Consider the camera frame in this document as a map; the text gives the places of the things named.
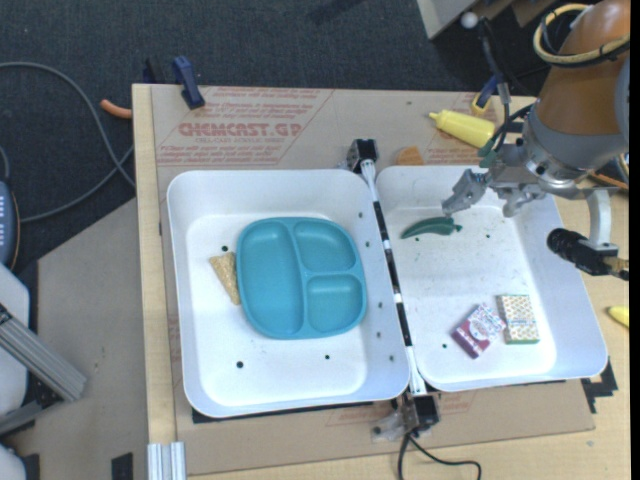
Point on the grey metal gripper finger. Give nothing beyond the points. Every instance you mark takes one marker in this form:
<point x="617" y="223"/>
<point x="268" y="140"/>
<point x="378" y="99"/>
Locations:
<point x="465" y="192"/>
<point x="520" y="200"/>

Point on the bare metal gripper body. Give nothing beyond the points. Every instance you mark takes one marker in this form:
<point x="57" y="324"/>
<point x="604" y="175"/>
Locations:
<point x="515" y="170"/>

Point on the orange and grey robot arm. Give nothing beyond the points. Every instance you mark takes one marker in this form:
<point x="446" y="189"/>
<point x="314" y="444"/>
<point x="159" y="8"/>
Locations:
<point x="580" y="93"/>

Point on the green chili pepper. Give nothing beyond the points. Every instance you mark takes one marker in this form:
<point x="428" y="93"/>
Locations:
<point x="425" y="228"/>

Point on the yellow squeeze bottle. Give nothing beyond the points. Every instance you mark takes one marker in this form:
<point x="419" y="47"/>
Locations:
<point x="467" y="125"/>

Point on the white plastic tray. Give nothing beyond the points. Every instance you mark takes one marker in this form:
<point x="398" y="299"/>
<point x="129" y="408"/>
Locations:
<point x="280" y="368"/>
<point x="475" y="278"/>

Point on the thin black and white rod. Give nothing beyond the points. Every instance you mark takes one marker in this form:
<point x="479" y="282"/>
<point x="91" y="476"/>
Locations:
<point x="388" y="248"/>

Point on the purple and white packet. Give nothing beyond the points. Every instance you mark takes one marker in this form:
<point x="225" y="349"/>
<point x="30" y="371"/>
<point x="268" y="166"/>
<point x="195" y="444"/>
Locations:
<point x="477" y="330"/>

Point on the yellow banana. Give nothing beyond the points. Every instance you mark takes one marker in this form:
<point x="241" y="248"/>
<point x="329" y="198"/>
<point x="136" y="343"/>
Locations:
<point x="620" y="315"/>

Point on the brown cardboard board red print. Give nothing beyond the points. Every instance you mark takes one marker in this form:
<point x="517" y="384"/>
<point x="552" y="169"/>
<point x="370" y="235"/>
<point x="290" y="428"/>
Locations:
<point x="310" y="118"/>

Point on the blue divided plate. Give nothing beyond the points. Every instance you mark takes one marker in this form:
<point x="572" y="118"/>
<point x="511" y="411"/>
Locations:
<point x="280" y="278"/>

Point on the yellow waffle biscuit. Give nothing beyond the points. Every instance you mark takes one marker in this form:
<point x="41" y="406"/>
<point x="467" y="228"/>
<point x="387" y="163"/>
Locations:
<point x="226" y="270"/>

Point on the black cylinder on white bracket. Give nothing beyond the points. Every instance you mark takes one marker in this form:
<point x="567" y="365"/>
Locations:
<point x="575" y="249"/>

